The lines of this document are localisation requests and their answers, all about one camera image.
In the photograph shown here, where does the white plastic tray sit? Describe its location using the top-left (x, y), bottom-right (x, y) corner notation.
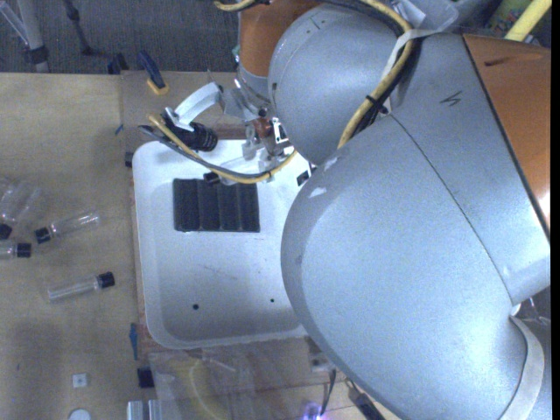
top-left (130, 137), bottom-right (317, 351)

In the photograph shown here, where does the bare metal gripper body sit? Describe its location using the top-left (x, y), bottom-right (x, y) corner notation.
top-left (223, 86), bottom-right (293, 153)

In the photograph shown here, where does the black cylinder on white bracket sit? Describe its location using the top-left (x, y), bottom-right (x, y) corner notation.
top-left (162, 80), bottom-right (220, 153)

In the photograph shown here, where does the clear bottle with black cap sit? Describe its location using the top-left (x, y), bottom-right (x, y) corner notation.
top-left (46, 270), bottom-right (116, 304)
top-left (0, 178), bottom-right (41, 241)
top-left (0, 241), bottom-right (33, 261)
top-left (34, 211), bottom-right (102, 246)

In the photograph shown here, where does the black ribbed block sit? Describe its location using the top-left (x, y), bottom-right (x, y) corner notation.
top-left (171, 178), bottom-right (262, 235)

